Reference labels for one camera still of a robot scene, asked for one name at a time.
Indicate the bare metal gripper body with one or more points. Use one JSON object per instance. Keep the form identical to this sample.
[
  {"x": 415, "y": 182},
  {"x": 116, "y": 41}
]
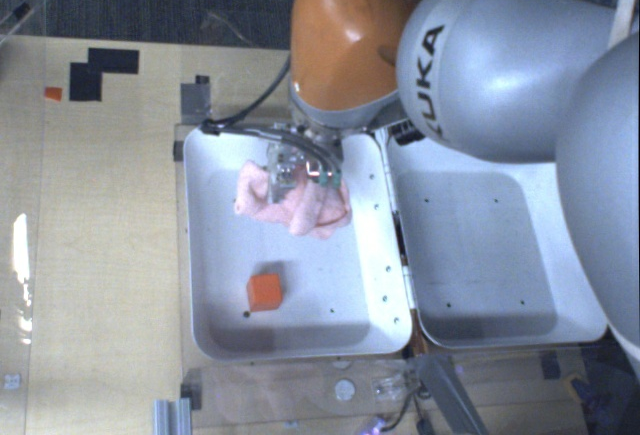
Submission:
[{"x": 284, "y": 168}]

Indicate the thin black and white rod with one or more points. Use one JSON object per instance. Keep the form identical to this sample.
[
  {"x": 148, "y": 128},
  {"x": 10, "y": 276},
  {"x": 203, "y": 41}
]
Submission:
[{"x": 401, "y": 238}]

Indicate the pink cloth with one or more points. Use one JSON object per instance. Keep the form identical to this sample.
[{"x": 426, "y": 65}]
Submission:
[{"x": 305, "y": 213}]

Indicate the orange cube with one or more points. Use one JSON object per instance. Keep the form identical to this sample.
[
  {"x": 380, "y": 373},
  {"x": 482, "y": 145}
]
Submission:
[{"x": 264, "y": 292}]

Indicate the white plastic tray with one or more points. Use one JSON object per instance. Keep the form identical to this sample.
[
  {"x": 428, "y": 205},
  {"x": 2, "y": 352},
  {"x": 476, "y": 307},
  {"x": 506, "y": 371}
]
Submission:
[
  {"x": 300, "y": 273},
  {"x": 475, "y": 248}
]

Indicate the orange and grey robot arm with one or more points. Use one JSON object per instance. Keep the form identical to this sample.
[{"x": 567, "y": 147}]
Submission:
[{"x": 490, "y": 73}]

